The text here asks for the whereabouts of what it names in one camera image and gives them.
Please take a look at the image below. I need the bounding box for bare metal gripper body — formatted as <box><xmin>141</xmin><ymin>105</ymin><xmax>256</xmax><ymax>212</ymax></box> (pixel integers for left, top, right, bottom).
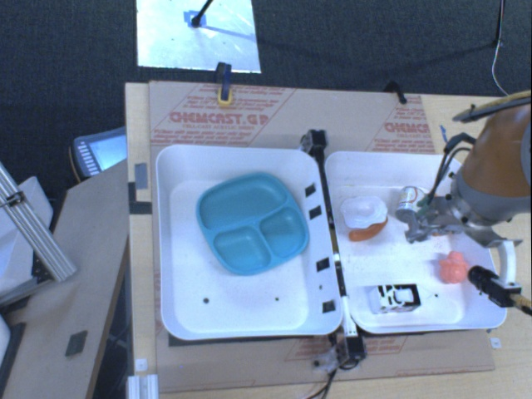
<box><xmin>416</xmin><ymin>196</ymin><xmax>502</xmax><ymax>241</ymax></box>

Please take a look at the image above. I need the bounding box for small white and red can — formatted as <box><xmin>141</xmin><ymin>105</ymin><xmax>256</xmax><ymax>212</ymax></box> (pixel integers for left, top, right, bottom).
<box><xmin>394</xmin><ymin>185</ymin><xmax>430</xmax><ymax>224</ymax></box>

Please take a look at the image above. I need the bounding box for white plastic tray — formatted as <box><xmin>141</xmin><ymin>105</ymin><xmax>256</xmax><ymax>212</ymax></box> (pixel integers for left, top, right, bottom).
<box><xmin>323</xmin><ymin>150</ymin><xmax>509</xmax><ymax>335</ymax></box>
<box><xmin>155</xmin><ymin>144</ymin><xmax>346</xmax><ymax>342</ymax></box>

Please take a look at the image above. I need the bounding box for pink toy figure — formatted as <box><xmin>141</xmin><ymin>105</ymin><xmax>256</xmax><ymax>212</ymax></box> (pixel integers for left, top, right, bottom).
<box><xmin>439</xmin><ymin>250</ymin><xmax>469</xmax><ymax>285</ymax></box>

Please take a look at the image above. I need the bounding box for orange sausage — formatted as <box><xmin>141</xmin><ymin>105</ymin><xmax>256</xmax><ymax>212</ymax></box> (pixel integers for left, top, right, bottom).
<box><xmin>347</xmin><ymin>215</ymin><xmax>390</xmax><ymax>243</ymax></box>

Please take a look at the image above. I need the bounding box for black and white carton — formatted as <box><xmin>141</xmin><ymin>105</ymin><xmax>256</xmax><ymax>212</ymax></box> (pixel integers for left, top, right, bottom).
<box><xmin>367</xmin><ymin>282</ymin><xmax>422</xmax><ymax>316</ymax></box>

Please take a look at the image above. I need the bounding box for thin black and white rod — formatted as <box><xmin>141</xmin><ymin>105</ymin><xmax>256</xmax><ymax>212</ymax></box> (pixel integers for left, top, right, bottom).
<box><xmin>314</xmin><ymin>146</ymin><xmax>357</xmax><ymax>337</ymax></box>

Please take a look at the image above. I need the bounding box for blue divided plate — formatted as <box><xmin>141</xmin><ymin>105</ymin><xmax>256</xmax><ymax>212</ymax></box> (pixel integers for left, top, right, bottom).
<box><xmin>195</xmin><ymin>171</ymin><xmax>311</xmax><ymax>277</ymax></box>

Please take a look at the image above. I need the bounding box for brown cardboard board, red print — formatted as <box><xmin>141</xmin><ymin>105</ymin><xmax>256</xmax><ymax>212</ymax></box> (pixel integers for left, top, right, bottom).
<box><xmin>148</xmin><ymin>80</ymin><xmax>497</xmax><ymax>395</ymax></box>

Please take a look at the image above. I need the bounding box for black cylinder on white bracket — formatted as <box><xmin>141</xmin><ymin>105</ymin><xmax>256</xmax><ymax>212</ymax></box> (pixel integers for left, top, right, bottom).
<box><xmin>467</xmin><ymin>239</ymin><xmax>524</xmax><ymax>308</ymax></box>

